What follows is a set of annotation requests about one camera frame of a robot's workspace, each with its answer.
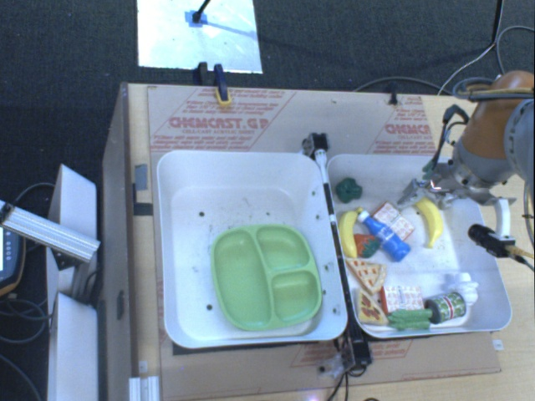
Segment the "green plate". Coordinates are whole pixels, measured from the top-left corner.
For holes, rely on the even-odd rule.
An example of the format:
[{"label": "green plate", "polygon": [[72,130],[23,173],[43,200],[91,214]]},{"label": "green plate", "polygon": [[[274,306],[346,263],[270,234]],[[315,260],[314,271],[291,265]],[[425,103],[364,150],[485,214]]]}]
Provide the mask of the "green plate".
[{"label": "green plate", "polygon": [[244,330],[307,321],[321,306],[316,261],[307,241],[290,226],[223,232],[211,246],[211,274],[223,313]]}]

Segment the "green can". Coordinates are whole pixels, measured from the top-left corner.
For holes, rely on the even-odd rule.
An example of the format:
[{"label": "green can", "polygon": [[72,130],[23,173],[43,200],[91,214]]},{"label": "green can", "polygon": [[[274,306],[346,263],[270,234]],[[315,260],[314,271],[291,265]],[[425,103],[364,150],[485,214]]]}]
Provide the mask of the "green can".
[{"label": "green can", "polygon": [[430,321],[434,324],[449,321],[454,317],[464,317],[466,314],[465,300],[458,292],[429,298],[425,301],[425,308],[433,312]]}]

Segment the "yellow banana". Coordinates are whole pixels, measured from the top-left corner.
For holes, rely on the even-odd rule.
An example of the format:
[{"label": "yellow banana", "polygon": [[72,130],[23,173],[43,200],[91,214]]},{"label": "yellow banana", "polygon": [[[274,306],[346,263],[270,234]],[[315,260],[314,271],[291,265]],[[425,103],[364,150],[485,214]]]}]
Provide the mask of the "yellow banana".
[{"label": "yellow banana", "polygon": [[444,224],[442,223],[442,216],[435,202],[427,197],[422,197],[415,203],[416,208],[421,212],[427,223],[427,231],[429,235],[428,248],[432,248],[435,241],[441,236],[444,230]]},{"label": "yellow banana", "polygon": [[347,211],[340,217],[338,230],[342,251],[348,258],[357,258],[357,244],[354,241],[353,226],[357,221],[356,211]]}]

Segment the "pizza slice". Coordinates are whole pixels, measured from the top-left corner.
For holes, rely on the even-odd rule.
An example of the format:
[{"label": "pizza slice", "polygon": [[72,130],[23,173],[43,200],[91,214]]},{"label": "pizza slice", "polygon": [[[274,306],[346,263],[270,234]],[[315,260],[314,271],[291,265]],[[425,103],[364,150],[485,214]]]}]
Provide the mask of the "pizza slice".
[{"label": "pizza slice", "polygon": [[364,290],[357,297],[359,321],[363,324],[388,325],[388,318],[377,302]]},{"label": "pizza slice", "polygon": [[362,288],[370,294],[378,292],[385,283],[386,266],[368,263],[358,258],[346,259],[345,262]]}]

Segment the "black carpet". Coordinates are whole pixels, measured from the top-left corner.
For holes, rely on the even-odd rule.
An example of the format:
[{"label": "black carpet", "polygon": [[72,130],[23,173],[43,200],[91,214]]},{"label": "black carpet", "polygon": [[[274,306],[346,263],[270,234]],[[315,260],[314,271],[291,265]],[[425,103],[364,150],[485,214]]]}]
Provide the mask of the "black carpet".
[{"label": "black carpet", "polygon": [[[253,0],[264,74],[229,74],[230,85],[354,90],[384,76],[443,84],[491,42],[497,0]],[[505,0],[502,30],[533,28],[535,0]],[[54,181],[64,163],[100,185],[115,97],[122,81],[191,84],[185,70],[137,65],[136,0],[0,0],[0,199]],[[506,69],[533,71],[533,34],[503,37]],[[494,77],[495,52],[459,77]],[[385,84],[375,89],[382,90]],[[435,94],[419,84],[400,92]],[[44,215],[48,191],[24,206]],[[44,299],[43,252],[35,251],[21,298]],[[31,331],[0,316],[0,334]],[[46,393],[48,338],[0,354]],[[0,361],[0,400],[33,399]]]}]

